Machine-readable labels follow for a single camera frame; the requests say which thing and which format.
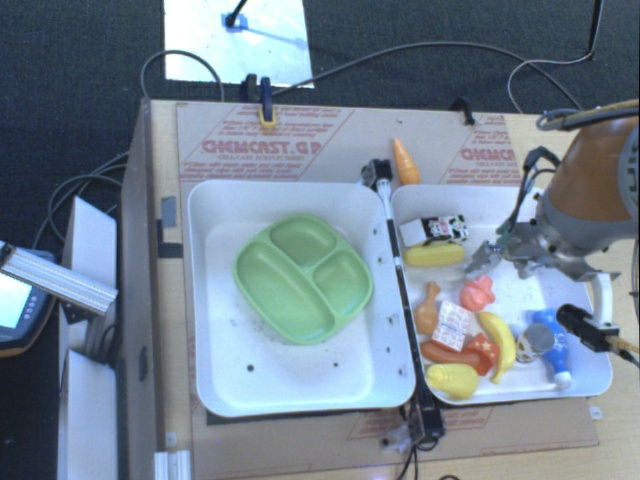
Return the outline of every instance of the wooden table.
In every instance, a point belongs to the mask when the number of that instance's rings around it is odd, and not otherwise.
[[[156,217],[160,216],[161,201],[175,195],[178,184],[176,102],[153,101],[151,103],[151,136],[154,172],[154,201]],[[535,127],[537,116],[505,115],[505,121],[518,164],[526,152],[544,145],[562,155],[570,144],[573,134],[565,132],[540,132]],[[163,240],[168,243],[182,241],[180,222],[176,227],[163,231]],[[638,343],[638,322],[633,301],[629,297],[631,280],[630,264],[633,243],[621,241],[614,244],[608,253],[596,254],[591,263],[601,269],[619,270],[622,275],[614,283],[614,321],[622,329],[621,335],[632,343]],[[157,263],[158,324],[154,329],[156,349],[162,354],[156,368],[156,404],[161,417],[158,421],[157,440],[162,443],[164,432],[175,432],[177,449],[192,446],[191,419],[189,417],[189,363],[185,323],[185,292],[183,262],[180,258],[162,259]],[[616,478],[632,478],[640,470],[640,386],[638,370],[630,363],[612,357],[613,383],[603,395],[589,400],[601,412],[596,422],[600,439],[598,446],[571,448],[535,453],[514,453],[457,460],[426,461],[420,457],[420,478],[437,479],[453,474],[461,480],[510,478],[582,478],[597,479],[614,475]],[[400,472],[401,457],[395,464],[378,467],[341,469],[315,473],[299,473],[282,476],[317,479],[370,479],[395,478]]]

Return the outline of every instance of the cardboard sheet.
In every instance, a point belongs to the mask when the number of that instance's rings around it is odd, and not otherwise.
[[[371,159],[393,158],[394,136],[413,156],[424,183],[516,186],[520,181],[500,115],[478,114],[476,125],[468,127],[456,113],[277,106],[278,125],[264,130],[256,105],[178,103],[176,108],[181,198],[207,179],[356,182]],[[196,478],[404,461],[401,454],[381,447],[381,438],[402,424],[396,409],[218,419],[212,424],[196,394],[194,322],[189,311],[187,320]],[[446,436],[420,460],[598,443],[584,398],[447,409],[444,418]]]

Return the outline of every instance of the blue bottle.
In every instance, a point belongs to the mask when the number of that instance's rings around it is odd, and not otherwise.
[[[546,325],[553,331],[555,344],[551,350],[547,350],[542,357],[553,368],[553,380],[558,389],[566,389],[571,386],[571,373],[567,369],[567,335],[564,328],[556,320],[556,312],[553,309],[537,311],[533,315],[533,321]]]

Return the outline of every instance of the yellow toy banana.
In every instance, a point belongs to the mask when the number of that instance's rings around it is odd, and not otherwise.
[[[516,360],[516,340],[507,323],[498,315],[482,311],[478,313],[478,320],[495,344],[500,347],[495,373],[491,377],[491,380],[498,384],[502,374],[511,368]]]

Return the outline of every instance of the green plate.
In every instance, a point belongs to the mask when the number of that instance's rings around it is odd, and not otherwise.
[[[373,292],[358,253],[311,215],[287,217],[252,238],[236,256],[233,276],[251,307],[300,345],[337,333]]]

